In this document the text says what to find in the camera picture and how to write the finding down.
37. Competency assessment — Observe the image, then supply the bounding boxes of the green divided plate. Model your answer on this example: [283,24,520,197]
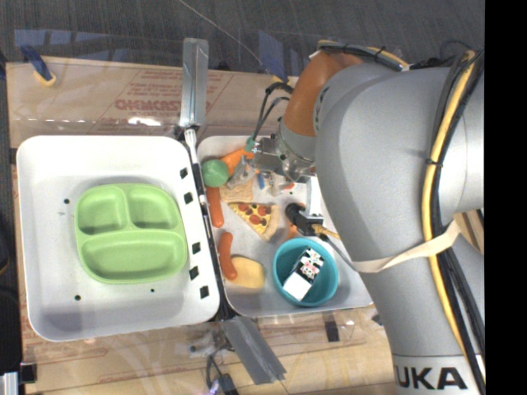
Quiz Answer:
[73,183,189,285]

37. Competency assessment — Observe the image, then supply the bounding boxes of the black cylinder on white bracket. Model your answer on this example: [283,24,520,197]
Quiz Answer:
[284,174,326,239]

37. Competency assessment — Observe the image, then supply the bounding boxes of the yellow bread roll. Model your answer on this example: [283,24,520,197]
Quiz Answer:
[230,254,266,290]

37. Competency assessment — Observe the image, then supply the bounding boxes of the black block with thin wires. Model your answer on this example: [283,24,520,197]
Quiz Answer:
[217,373,240,395]

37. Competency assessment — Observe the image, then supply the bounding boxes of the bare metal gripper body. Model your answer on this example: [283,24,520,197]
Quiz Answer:
[250,134,317,184]

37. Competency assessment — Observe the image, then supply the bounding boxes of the yellow pizza slice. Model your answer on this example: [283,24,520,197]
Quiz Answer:
[226,201,282,243]

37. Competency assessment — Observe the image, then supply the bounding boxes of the green ball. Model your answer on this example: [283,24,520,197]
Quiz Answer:
[200,158,231,188]

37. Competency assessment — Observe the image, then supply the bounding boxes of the brown cardboard board red print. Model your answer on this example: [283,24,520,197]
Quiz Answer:
[5,55,397,395]

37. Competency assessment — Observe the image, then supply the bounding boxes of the tan bread slice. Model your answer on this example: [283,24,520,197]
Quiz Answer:
[218,176,254,204]

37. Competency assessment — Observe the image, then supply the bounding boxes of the teal bowl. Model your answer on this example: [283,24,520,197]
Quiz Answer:
[272,237,340,309]

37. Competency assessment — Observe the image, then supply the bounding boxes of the orange carrot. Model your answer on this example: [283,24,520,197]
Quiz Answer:
[219,146,256,177]

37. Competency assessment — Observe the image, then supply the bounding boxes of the white plastic tray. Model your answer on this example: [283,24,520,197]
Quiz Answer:
[196,134,375,319]
[15,134,222,342]

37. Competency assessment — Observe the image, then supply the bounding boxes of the orange sausage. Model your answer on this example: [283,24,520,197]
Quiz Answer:
[204,184,226,229]
[217,230,240,281]

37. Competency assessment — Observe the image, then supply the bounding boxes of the white printed carton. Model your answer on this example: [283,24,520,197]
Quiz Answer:
[282,247,326,302]

